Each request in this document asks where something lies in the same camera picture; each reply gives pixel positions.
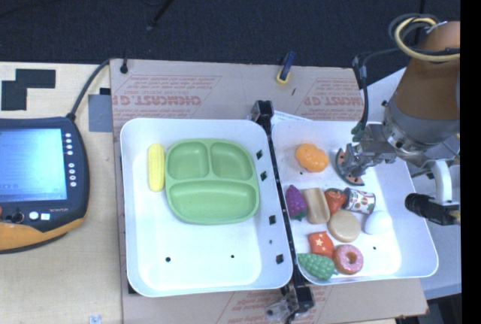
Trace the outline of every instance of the white egg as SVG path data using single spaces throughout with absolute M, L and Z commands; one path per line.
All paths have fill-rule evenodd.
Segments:
M 376 210 L 366 219 L 364 230 L 369 235 L 381 235 L 392 229 L 391 215 L 385 210 Z

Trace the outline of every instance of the blue screen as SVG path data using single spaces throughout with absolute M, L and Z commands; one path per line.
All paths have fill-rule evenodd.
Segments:
M 0 130 L 0 201 L 66 198 L 62 130 Z

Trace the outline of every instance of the toy can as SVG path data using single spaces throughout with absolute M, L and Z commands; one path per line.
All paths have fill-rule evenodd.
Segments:
M 374 193 L 350 188 L 345 188 L 344 193 L 347 195 L 347 200 L 343 209 L 363 214 L 373 213 L 376 206 L 376 195 Z

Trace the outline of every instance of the white tray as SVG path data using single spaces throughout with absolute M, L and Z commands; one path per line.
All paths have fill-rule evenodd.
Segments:
M 152 192 L 147 149 L 168 152 L 189 138 L 239 143 L 259 176 L 259 209 L 232 224 L 185 223 L 169 208 L 165 187 Z M 120 133 L 129 282 L 148 297 L 251 289 L 276 289 L 292 276 L 292 260 L 267 135 L 247 120 L 134 119 Z
M 335 156 L 352 141 L 351 130 L 356 125 L 347 121 L 297 121 L 287 120 L 273 127 L 272 138 L 277 157 L 283 191 L 289 185 L 298 189 L 346 187 L 372 192 L 376 195 L 374 210 L 387 211 L 393 220 L 393 230 L 382 235 L 362 233 L 351 244 L 358 247 L 364 257 L 364 267 L 354 275 L 333 275 L 323 281 L 308 274 L 303 275 L 315 284 L 350 283 L 365 280 L 428 277 L 437 270 L 438 260 L 431 234 L 425 219 L 408 211 L 404 199 L 414 192 L 413 182 L 405 162 L 397 159 L 393 164 L 382 163 L 368 168 L 362 176 L 364 186 L 352 186 L 340 178 L 334 168 Z M 303 169 L 295 158 L 299 144 L 312 143 L 329 155 L 329 166 L 320 173 Z M 368 215 L 353 213 L 364 229 Z M 311 224 L 307 218 L 291 220 L 296 253 L 309 253 L 307 236 L 328 231 L 327 224 Z M 344 244 L 335 240 L 334 246 Z

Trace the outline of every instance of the green plate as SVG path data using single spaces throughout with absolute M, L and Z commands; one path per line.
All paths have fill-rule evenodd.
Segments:
M 233 141 L 204 138 L 173 144 L 165 159 L 165 189 L 172 211 L 187 223 L 239 223 L 259 207 L 253 160 Z

